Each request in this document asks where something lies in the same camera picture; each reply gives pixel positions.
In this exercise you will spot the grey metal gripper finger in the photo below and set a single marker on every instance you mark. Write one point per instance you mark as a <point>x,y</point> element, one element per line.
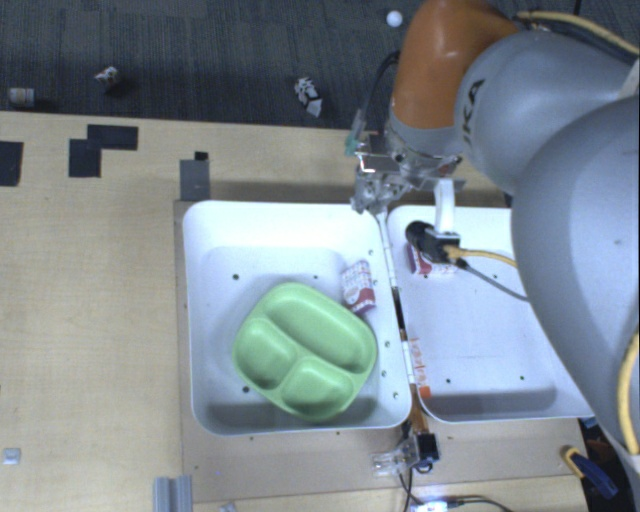
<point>385,194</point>
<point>362,197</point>

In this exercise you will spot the thin black and white rod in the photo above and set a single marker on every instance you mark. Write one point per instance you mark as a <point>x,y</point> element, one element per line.
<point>416,357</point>

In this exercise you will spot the green divided plate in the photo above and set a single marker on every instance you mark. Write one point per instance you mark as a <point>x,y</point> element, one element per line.
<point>300,345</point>

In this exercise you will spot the red and white carton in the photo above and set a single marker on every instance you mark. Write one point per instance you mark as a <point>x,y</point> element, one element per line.
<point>359,285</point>

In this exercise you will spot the white ball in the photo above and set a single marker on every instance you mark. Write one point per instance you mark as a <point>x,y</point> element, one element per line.
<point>394,18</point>

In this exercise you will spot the white plastic tray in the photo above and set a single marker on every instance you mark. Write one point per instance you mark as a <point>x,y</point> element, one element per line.
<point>480,340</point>
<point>220,300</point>

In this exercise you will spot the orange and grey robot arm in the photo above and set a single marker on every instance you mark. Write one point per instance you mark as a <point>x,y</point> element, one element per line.
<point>550,150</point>

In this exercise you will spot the black and white carton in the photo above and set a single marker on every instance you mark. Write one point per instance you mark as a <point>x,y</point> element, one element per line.
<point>309,95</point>

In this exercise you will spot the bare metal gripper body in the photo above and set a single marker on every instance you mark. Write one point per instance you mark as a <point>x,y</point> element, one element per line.
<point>385,162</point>

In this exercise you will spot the white can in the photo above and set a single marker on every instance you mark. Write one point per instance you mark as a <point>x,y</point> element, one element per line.
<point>21,95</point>

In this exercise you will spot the black cylinder on white bracket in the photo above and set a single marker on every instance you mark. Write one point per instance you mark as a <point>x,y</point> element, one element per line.
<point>430,242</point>

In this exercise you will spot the brown and white carton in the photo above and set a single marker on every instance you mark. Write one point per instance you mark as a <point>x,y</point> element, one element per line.
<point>106,76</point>

